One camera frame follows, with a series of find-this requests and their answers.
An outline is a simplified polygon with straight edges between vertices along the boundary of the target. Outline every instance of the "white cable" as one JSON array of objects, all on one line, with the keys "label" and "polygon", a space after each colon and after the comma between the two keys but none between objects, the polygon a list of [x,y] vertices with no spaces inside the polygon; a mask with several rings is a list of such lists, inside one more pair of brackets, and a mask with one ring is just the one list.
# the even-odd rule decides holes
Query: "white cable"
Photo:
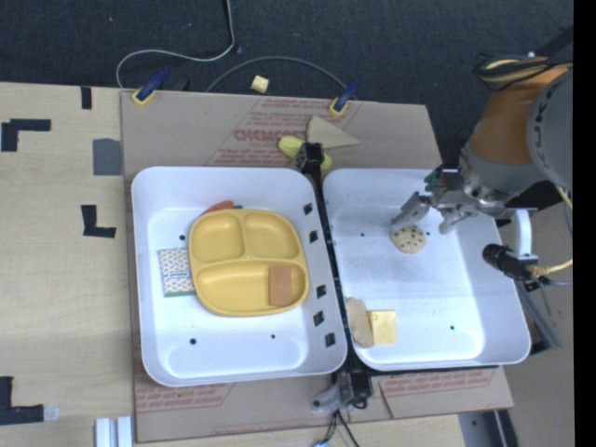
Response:
[{"label": "white cable", "polygon": [[192,57],[192,56],[188,56],[188,55],[183,55],[181,53],[176,53],[174,51],[168,51],[165,49],[151,48],[151,49],[141,49],[139,51],[133,51],[132,53],[129,53],[127,56],[125,56],[120,61],[120,63],[118,64],[118,66],[115,69],[115,79],[118,83],[118,86],[120,88],[124,87],[122,85],[122,81],[120,79],[120,69],[122,68],[122,65],[124,65],[124,63],[127,62],[129,59],[134,58],[139,55],[146,55],[146,54],[165,55],[165,56],[171,56],[171,57],[175,57],[175,58],[182,58],[183,60],[200,62],[200,63],[209,63],[209,62],[217,61],[217,60],[220,60],[221,58],[223,58],[225,55],[227,55],[230,51],[232,51],[232,49],[234,49],[234,46],[236,45],[236,37],[234,35],[234,21],[232,18],[232,8],[230,5],[230,0],[225,0],[225,5],[227,7],[227,18],[229,21],[229,30],[230,30],[230,36],[232,38],[232,42],[230,43],[230,46],[227,49],[225,49],[222,53],[220,53],[219,55],[214,56],[212,58],[196,58],[196,57]]}]

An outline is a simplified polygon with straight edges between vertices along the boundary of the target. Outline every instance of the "black fabric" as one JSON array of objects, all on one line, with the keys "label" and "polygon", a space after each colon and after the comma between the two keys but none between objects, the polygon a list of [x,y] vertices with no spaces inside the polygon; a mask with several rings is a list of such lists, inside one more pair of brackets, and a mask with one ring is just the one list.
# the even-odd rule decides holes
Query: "black fabric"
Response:
[{"label": "black fabric", "polygon": [[[473,130],[488,90],[471,71],[476,56],[544,49],[573,58],[574,0],[231,0],[239,44],[215,63],[140,56],[122,69],[137,88],[168,65],[172,81],[204,90],[243,61],[281,55],[360,80],[357,96],[427,106],[446,162]],[[163,48],[212,56],[227,47],[222,0],[0,0],[0,80],[116,86],[127,54]],[[291,62],[262,62],[215,89],[250,93],[256,74],[269,93],[330,98],[337,86]]]}]

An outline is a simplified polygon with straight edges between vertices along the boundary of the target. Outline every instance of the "beige triangular object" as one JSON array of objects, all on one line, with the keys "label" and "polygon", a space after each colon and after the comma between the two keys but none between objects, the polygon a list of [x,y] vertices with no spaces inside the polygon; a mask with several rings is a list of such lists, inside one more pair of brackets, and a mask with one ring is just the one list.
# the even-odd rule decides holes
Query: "beige triangular object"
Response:
[{"label": "beige triangular object", "polygon": [[358,139],[317,115],[312,116],[308,122],[306,138],[309,142],[321,143],[325,149],[359,143]]}]

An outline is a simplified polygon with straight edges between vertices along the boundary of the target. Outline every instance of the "cardboard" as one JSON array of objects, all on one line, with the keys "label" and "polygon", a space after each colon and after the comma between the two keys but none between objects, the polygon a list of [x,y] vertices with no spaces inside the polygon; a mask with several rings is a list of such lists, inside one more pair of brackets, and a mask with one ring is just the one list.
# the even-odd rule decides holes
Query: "cardboard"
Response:
[{"label": "cardboard", "polygon": [[[333,119],[325,100],[158,92],[141,108],[131,94],[123,91],[120,98],[137,441],[327,426],[330,415],[311,412],[310,399],[329,387],[330,375],[179,388],[149,378],[139,341],[129,187],[140,170],[152,166],[288,166],[291,160],[278,150],[278,139],[292,135],[305,140],[314,115],[360,141],[330,149],[332,169],[432,169],[440,154],[426,108],[351,102],[341,118]],[[512,405],[502,368],[380,376],[373,378],[373,386],[368,407],[346,413],[350,422]]]}]

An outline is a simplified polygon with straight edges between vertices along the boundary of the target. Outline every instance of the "beige round object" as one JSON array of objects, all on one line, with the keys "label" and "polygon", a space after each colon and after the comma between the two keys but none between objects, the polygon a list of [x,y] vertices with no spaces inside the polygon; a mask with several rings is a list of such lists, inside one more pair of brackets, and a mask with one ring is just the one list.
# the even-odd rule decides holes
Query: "beige round object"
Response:
[{"label": "beige round object", "polygon": [[408,225],[391,232],[391,241],[404,253],[417,253],[425,246],[427,238],[416,225]]}]

